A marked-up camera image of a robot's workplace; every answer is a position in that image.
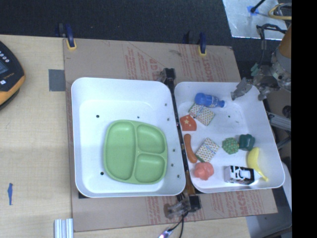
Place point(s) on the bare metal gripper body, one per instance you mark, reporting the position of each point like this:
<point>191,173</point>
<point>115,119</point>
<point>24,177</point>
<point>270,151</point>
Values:
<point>268,79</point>

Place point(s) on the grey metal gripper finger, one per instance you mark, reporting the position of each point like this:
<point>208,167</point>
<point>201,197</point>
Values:
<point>242,88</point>
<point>264,93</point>

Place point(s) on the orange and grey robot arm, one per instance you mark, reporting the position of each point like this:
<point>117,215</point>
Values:
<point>285,46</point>

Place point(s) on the white plastic tray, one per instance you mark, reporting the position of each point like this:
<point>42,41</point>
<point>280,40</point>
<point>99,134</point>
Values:
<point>119,100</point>
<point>237,123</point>

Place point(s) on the blue bottle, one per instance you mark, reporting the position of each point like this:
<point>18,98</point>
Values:
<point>206,99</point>

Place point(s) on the white patterned carton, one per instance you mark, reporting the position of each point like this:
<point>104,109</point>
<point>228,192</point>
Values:
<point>207,149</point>
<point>202,115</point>

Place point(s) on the dark green pepper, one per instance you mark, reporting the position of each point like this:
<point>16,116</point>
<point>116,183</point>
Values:
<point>247,141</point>

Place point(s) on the green grapes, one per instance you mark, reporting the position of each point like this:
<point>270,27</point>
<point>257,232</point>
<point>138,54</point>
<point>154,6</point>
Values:
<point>230,145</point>

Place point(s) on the red packet with yellow stars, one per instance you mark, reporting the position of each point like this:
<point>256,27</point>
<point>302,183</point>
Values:
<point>188,124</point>

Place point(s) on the yellow banana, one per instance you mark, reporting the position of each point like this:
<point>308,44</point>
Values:
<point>253,159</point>

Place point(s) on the thin black rod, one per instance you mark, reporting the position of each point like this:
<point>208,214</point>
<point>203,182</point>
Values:
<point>178,125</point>

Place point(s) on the orange sausage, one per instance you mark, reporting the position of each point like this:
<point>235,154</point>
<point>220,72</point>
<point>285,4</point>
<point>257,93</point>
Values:
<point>190,149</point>

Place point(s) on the black and white carton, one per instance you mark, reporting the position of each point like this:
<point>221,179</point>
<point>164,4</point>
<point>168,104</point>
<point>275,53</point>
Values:
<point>239,175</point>

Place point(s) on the pink toy food lump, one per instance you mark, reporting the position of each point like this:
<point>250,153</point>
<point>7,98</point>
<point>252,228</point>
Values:
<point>203,171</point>

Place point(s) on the green divided plate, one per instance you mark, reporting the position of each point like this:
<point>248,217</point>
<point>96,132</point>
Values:
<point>121,150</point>

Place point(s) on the brown cardboard board red print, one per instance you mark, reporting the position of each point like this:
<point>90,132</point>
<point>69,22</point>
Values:
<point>104,58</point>

